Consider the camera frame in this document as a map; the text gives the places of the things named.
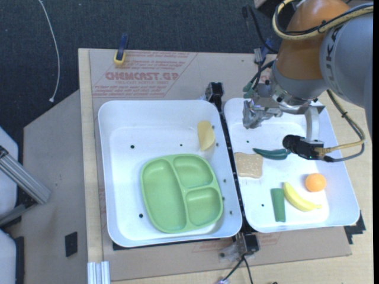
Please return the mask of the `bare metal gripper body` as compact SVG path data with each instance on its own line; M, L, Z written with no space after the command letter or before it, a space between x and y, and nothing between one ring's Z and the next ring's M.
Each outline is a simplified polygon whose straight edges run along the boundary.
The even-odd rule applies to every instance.
M289 114L304 113L311 99L290 94L276 82L259 83L253 90L250 108L253 111L279 117L283 112Z

